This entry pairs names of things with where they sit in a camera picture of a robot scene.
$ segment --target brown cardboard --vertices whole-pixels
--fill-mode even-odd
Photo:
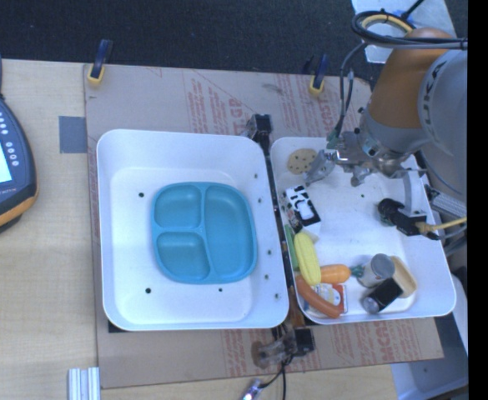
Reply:
[[[339,118],[339,79],[327,77],[324,92],[308,93],[309,76],[108,65],[92,85],[84,67],[88,172],[93,230],[98,365],[101,386],[175,383],[275,373],[254,365],[251,346],[271,343],[271,331],[220,330],[110,332],[103,310],[98,234],[95,149],[115,128],[240,134],[255,113],[268,113],[272,142],[284,136],[324,137]],[[370,97],[355,79],[344,127],[358,123],[356,110]],[[433,318],[313,326],[316,349],[296,358],[288,372],[350,368],[442,358]]]

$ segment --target blue and yellow clamp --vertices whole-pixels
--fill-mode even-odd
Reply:
[[[103,39],[99,43],[97,54],[95,55],[95,62],[90,66],[88,71],[88,81],[94,85],[100,84],[103,80],[104,64],[110,58],[112,46],[112,40]]]
[[[313,74],[312,78],[310,79],[309,92],[317,97],[324,91],[325,73],[327,72],[327,67],[329,65],[329,56],[326,53],[321,55],[318,65],[314,71],[310,67],[313,61],[314,55],[312,55],[305,63],[303,74]]]

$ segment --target wooden table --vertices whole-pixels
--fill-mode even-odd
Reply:
[[[86,153],[60,153],[60,116],[84,117],[83,65],[3,61],[8,106],[33,147],[40,194],[0,234],[0,399],[68,398],[70,368],[98,366]],[[282,398],[282,382],[261,400]],[[239,399],[250,378],[102,390],[101,398]],[[287,398],[396,398],[389,365],[290,373]]]

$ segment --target divided blue plate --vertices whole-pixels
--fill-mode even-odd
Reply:
[[[232,283],[257,262],[253,215],[244,195],[217,182],[162,187],[151,208],[153,246],[162,272],[182,283]]]

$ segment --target hot dog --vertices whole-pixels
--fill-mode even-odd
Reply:
[[[316,308],[327,317],[340,317],[342,312],[341,308],[333,305],[329,301],[324,300],[300,275],[295,278],[295,286],[297,287],[298,294],[301,295],[311,307]]]

